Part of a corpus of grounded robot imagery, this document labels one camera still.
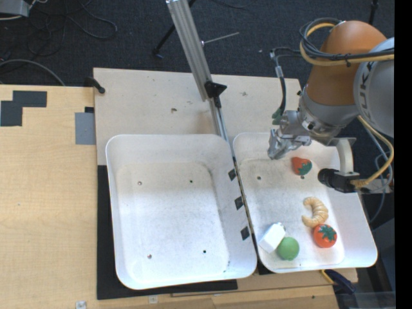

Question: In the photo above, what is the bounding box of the green ball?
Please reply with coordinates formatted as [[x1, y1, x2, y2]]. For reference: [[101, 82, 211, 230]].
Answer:
[[276, 236, 301, 261]]

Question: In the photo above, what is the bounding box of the beige croissant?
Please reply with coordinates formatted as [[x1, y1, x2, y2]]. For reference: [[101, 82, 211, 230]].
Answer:
[[301, 196, 330, 229]]

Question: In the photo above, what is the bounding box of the white plastic tray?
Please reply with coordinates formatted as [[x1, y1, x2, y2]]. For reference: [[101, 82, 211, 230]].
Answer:
[[232, 131, 379, 274], [105, 133, 259, 291]]

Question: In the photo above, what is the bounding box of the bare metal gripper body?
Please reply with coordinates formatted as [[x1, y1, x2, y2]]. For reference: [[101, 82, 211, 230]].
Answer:
[[277, 109, 336, 145]]

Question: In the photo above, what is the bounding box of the red tomato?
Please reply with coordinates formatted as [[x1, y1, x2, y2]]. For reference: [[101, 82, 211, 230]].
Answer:
[[313, 223, 338, 248]]

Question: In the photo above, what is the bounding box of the black cylinder on white bracket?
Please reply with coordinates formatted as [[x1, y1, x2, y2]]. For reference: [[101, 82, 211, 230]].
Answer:
[[317, 136, 361, 194]]

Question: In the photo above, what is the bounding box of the pale wood board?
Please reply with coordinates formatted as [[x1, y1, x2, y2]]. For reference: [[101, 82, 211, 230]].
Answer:
[[93, 68, 359, 299]]

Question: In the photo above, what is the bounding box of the red strawberry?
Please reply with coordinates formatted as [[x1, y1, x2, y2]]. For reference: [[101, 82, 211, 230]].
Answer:
[[291, 156, 313, 176]]

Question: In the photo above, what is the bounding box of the white carton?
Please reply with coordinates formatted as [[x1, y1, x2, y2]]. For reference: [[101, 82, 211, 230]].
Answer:
[[257, 222, 287, 254]]

